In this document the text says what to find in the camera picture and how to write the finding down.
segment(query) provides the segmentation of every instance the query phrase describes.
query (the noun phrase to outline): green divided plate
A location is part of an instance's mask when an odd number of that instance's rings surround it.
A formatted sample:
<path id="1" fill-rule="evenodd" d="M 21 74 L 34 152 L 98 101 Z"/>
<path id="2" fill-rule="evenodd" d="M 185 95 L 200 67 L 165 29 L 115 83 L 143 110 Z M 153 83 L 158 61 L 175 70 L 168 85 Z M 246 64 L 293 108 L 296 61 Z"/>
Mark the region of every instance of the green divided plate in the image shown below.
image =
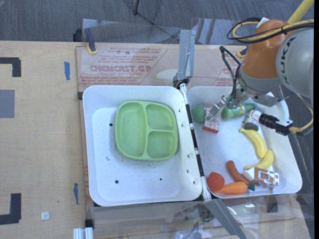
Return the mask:
<path id="1" fill-rule="evenodd" d="M 125 157 L 137 160 L 165 160 L 177 150 L 178 132 L 174 112 L 165 105 L 128 101 L 115 119 L 115 139 Z"/>

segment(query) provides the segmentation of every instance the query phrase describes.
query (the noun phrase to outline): red tomato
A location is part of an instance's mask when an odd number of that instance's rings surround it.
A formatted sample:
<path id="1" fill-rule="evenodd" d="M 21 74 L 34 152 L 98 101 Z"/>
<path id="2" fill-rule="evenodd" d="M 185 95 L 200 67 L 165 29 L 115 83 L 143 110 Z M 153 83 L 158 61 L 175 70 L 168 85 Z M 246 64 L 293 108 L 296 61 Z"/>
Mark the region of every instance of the red tomato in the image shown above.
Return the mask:
<path id="1" fill-rule="evenodd" d="M 206 179 L 207 186 L 210 191 L 215 192 L 220 190 L 225 185 L 225 179 L 219 173 L 211 172 Z"/>

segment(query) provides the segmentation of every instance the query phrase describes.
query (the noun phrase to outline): toy banana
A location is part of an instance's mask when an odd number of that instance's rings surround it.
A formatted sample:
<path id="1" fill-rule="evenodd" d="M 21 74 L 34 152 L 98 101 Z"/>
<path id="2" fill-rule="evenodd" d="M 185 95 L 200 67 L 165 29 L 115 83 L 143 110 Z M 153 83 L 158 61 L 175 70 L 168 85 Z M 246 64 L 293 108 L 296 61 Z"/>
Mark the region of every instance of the toy banana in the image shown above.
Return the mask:
<path id="1" fill-rule="evenodd" d="M 253 129 L 240 128 L 241 132 L 244 132 L 255 143 L 257 154 L 260 158 L 263 158 L 266 154 L 266 143 L 262 136 Z"/>
<path id="2" fill-rule="evenodd" d="M 248 170 L 252 167 L 257 167 L 260 169 L 267 170 L 272 165 L 273 162 L 274 162 L 274 153 L 272 152 L 272 150 L 269 149 L 266 151 L 266 154 L 262 160 L 260 160 L 257 164 L 254 164 L 254 165 L 250 165 L 250 166 L 246 165 L 245 170 Z"/>

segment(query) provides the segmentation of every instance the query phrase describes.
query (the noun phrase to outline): gray floor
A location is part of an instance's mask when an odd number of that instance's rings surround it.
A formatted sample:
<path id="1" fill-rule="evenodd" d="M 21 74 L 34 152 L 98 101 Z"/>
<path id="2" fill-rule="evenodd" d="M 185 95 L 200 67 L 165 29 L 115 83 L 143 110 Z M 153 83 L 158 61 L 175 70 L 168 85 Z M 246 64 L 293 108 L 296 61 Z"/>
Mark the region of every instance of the gray floor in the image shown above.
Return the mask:
<path id="1" fill-rule="evenodd" d="M 82 20 L 149 24 L 124 3 L 135 0 L 0 0 L 0 40 L 73 41 Z M 138 12 L 161 26 L 190 28 L 192 18 L 239 21 L 248 17 L 288 20 L 303 0 L 140 0 Z M 303 19 L 314 18 L 314 6 Z M 292 120 L 302 126 L 308 110 L 284 89 Z M 303 175 L 300 203 L 314 237 L 314 135 L 290 136 Z"/>

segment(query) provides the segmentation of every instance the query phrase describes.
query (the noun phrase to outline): table surface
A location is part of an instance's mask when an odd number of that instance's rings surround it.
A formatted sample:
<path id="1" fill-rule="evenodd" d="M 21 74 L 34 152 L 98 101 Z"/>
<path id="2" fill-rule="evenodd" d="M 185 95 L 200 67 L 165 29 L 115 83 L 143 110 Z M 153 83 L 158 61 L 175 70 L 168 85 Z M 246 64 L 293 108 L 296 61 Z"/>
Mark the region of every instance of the table surface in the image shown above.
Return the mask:
<path id="1" fill-rule="evenodd" d="M 12 67 L 0 64 L 0 89 L 14 90 L 15 105 L 14 118 L 0 119 L 0 215 L 9 213 L 11 194 L 21 193 L 22 201 L 21 220 L 0 225 L 1 238 L 72 238 L 74 228 L 85 227 L 92 202 L 85 190 L 81 101 L 77 98 L 79 47 L 82 43 L 0 41 L 0 57 L 18 57 L 22 68 L 21 77 L 12 77 Z M 70 80 L 64 62 L 70 65 Z M 310 238 L 296 196 L 279 199 L 282 211 L 275 218 L 265 213 L 258 222 L 249 216 L 238 217 L 247 238 Z M 43 212 L 50 213 L 49 220 L 41 220 Z M 102 224 L 114 225 L 111 220 Z M 176 225 L 174 229 L 186 235 L 192 226 Z M 228 234 L 218 224 L 207 230 L 219 231 L 210 233 L 210 238 Z M 172 238 L 176 232 L 132 231 L 130 238 L 147 238 L 146 234 Z M 117 236 L 114 231 L 108 234 L 109 238 Z"/>

